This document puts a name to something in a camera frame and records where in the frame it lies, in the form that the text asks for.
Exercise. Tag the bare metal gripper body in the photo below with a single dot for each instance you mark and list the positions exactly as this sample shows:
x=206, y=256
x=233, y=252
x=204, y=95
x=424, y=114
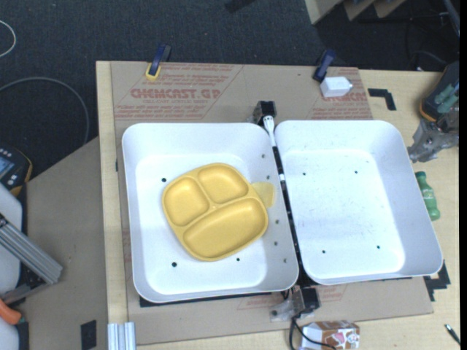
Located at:
x=430, y=140

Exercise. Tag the green plastic bottle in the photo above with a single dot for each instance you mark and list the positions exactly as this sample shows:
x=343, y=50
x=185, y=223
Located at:
x=428, y=195

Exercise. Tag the white plastic tray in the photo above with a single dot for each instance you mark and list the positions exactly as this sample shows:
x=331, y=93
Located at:
x=204, y=283
x=346, y=210

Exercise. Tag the thin black and white rod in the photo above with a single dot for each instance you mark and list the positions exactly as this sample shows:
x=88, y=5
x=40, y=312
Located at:
x=278, y=159

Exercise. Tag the black pen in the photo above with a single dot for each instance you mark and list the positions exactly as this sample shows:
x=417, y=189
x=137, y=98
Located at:
x=451, y=333

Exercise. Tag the brown and white carton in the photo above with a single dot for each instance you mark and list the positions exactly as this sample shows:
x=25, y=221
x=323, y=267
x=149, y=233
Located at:
x=335, y=335

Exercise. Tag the yellow divided plate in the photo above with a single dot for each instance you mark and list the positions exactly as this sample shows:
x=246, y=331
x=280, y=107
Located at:
x=215, y=213

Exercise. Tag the brown cardboard board red print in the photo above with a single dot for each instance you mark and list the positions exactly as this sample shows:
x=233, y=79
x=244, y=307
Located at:
x=204, y=319

